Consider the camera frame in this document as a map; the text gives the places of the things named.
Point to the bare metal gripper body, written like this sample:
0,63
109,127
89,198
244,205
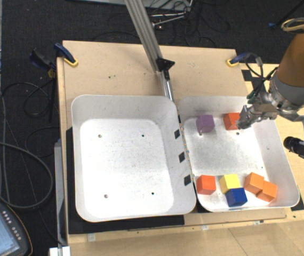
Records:
265,106

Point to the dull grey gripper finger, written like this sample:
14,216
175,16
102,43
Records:
251,123
242,117

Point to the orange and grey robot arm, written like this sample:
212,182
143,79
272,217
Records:
298,63

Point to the red cube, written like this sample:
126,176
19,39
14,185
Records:
206,184
230,121

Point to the purple cube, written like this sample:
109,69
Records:
205,123

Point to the white plastic tray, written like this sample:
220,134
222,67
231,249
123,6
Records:
229,153
125,164

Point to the orange cube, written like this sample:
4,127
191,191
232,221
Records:
268,192
254,183

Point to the yellow cube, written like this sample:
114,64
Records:
229,182

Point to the blue cube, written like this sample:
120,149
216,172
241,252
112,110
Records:
236,197

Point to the pale wood board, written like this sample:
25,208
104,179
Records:
114,68

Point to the black cylinder on white bracket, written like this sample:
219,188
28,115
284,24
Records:
300,147

